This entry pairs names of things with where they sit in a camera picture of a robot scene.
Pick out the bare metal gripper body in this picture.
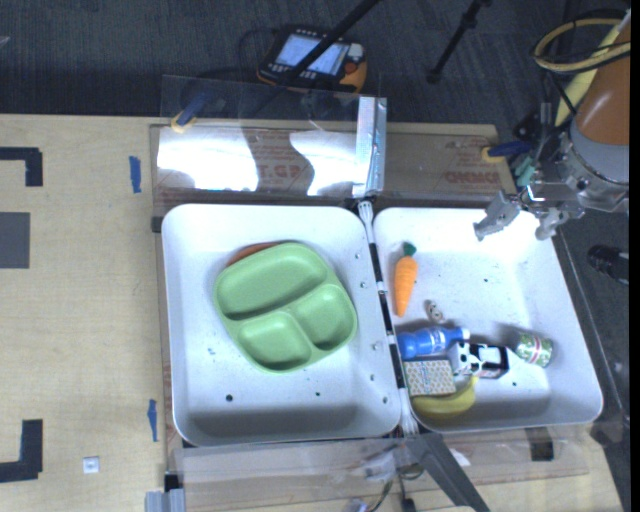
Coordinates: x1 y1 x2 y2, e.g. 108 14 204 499
521 142 630 220

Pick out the white plastic tray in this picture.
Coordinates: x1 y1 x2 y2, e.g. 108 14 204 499
372 206 605 435
160 202 404 448

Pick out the orange carrot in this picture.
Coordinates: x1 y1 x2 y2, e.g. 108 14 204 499
392 241 420 319

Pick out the green and red can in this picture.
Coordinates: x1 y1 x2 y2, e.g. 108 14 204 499
514 331 555 369

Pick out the black and white carton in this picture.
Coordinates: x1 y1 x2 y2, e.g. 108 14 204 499
446 341 512 380

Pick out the blue bottle white cap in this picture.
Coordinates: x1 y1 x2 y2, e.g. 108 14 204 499
395 325 472 362

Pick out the beige patterned packet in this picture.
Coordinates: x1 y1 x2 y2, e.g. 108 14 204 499
402 357 458 398

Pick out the yellow banana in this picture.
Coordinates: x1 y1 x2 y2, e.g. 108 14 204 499
410 374 480 417

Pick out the green divided plate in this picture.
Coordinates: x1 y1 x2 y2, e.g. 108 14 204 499
212 241 360 374

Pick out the orange plate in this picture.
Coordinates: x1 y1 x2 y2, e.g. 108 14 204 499
226 240 289 267

